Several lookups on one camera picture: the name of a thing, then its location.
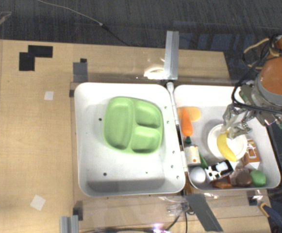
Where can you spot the green round fruit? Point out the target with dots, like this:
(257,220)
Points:
(258,178)

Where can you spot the pale orange bread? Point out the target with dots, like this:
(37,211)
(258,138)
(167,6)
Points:
(194,113)

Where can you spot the black and white carton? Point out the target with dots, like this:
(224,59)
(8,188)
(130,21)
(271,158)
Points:
(218,170)

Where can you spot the white can with orange dot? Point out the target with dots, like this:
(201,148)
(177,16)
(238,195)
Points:
(191,154)

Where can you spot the brown and white carton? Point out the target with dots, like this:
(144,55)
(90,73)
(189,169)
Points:
(252,154)

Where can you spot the brown doughnut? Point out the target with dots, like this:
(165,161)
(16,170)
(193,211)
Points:
(243,179)

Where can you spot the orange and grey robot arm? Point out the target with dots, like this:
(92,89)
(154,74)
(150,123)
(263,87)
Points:
(281,74)

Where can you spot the dark green bottle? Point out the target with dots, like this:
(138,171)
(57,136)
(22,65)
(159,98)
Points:
(203,161)

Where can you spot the orange carrot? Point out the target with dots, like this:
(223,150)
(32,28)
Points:
(186,122)

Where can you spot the white bowl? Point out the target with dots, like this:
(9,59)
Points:
(213,139)

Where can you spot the green divided plate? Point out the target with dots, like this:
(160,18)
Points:
(119,125)

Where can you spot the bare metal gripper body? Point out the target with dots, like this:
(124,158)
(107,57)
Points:
(268,114)

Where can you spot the white ball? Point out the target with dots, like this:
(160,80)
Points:
(197,175)

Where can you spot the white plastic tray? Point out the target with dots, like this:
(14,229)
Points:
(211,98)
(94,154)

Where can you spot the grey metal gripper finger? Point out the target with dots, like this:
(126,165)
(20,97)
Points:
(242,128)
(230,115)

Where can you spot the yellow banana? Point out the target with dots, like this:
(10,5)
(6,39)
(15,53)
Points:
(224,147)

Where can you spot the orange-brown biscuit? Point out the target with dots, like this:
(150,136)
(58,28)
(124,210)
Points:
(222,184)

